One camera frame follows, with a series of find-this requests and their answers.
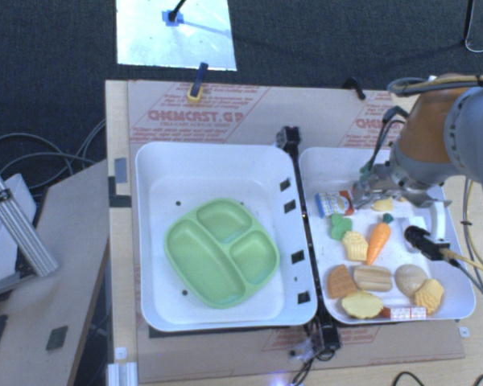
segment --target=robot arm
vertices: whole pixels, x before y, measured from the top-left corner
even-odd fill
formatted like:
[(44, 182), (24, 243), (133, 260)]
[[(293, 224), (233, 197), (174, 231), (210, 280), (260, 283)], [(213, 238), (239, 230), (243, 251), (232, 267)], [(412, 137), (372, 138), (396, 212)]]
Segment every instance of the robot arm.
[(453, 175), (483, 185), (483, 88), (423, 93), (384, 165), (372, 165), (354, 185), (355, 206), (402, 195), (416, 206), (432, 203), (427, 189)]

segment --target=green plate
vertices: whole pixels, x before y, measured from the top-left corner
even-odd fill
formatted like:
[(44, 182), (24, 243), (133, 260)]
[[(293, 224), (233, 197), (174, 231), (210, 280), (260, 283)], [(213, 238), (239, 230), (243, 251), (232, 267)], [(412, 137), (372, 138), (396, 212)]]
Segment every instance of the green plate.
[(164, 250), (188, 288), (205, 304), (235, 306), (261, 289), (279, 267), (279, 251), (242, 204), (211, 200), (178, 219)]

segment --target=blue clip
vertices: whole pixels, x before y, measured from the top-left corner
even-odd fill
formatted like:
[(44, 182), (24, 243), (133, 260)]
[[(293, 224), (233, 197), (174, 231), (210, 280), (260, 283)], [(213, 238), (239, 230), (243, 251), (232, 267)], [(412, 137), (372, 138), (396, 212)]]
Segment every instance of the blue clip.
[(168, 18), (168, 15), (171, 12), (172, 10), (166, 10), (161, 12), (161, 17), (163, 18), (163, 21), (167, 26), (177, 27), (180, 24), (184, 24), (184, 16), (180, 11), (177, 12), (177, 17), (175, 17), (175, 21), (171, 22), (170, 19)]
[(195, 82), (192, 84), (186, 97), (189, 101), (197, 102), (200, 100), (200, 96), (202, 96), (202, 80), (204, 80), (206, 76), (206, 72), (208, 71), (209, 65), (207, 63), (200, 63), (199, 70), (196, 72)]

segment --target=orange carrot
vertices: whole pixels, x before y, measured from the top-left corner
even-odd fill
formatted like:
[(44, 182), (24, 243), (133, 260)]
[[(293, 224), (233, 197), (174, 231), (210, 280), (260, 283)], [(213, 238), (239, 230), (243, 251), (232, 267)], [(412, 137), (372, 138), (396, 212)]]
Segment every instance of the orange carrot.
[(370, 234), (369, 248), (367, 249), (367, 265), (372, 265), (374, 263), (379, 253), (385, 246), (385, 243), (388, 241), (391, 234), (388, 223), (390, 223), (393, 219), (394, 218), (390, 214), (385, 213), (382, 222), (376, 224), (374, 230)]

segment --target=white tray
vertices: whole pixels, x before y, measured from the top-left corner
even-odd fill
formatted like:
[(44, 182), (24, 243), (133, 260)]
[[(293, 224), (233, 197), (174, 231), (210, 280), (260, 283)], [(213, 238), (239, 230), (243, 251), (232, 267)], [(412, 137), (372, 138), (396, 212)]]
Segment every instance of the white tray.
[[(327, 295), (327, 277), (332, 268), (346, 264), (349, 271), (361, 262), (347, 261), (345, 249), (341, 242), (331, 239), (328, 235), (328, 221), (320, 218), (316, 206), (315, 194), (323, 191), (350, 190), (354, 181), (358, 179), (359, 169), (367, 162), (372, 154), (371, 150), (363, 149), (330, 149), (311, 148), (304, 151), (300, 158), (300, 169), (303, 176), (304, 194), (308, 207), (308, 217), (312, 230), (313, 245), (324, 302), (329, 313), (338, 321), (347, 324), (368, 324), (391, 322), (388, 318), (376, 317), (360, 320), (350, 318), (341, 307), (340, 299), (331, 299)], [(376, 162), (384, 162), (388, 157), (387, 151), (382, 151)], [(433, 187), (429, 194), (437, 199), (444, 199), (440, 187)], [(460, 319), (468, 317), (474, 310), (476, 299), (470, 280), (458, 269), (444, 261), (429, 261), (419, 251), (408, 249), (403, 238), (400, 218), (422, 216), (425, 219), (427, 230), (431, 227), (429, 211), (419, 209), (408, 202), (394, 201), (394, 210), (391, 212), (395, 218), (390, 224), (392, 234), (385, 248), (374, 262), (375, 265), (387, 267), (392, 273), (403, 264), (412, 263), (420, 266), (429, 277), (434, 277), (445, 289), (440, 308), (426, 320)], [(382, 213), (372, 209), (360, 210), (350, 216), (353, 221), (353, 230), (369, 235), (370, 229), (380, 220)], [(451, 249), (461, 253), (456, 233), (452, 225), (451, 216), (446, 209), (446, 238), (451, 243)], [(402, 294), (394, 283), (390, 292), (373, 292), (379, 296), (384, 306), (414, 306), (411, 300)]]
[[(316, 292), (295, 172), (287, 154), (272, 146), (155, 142), (137, 153), (135, 174), (141, 304), (151, 326), (161, 331), (196, 331), (294, 326), (313, 318)], [(282, 183), (288, 186), (281, 191)], [(206, 306), (193, 295), (163, 249), (164, 234), (174, 221), (215, 198), (243, 202), (280, 254), (280, 266), (272, 279), (228, 309)], [(293, 201), (296, 208), (285, 213), (285, 204)], [(291, 255), (300, 252), (303, 260), (292, 262)], [(309, 301), (303, 302), (305, 293)]]

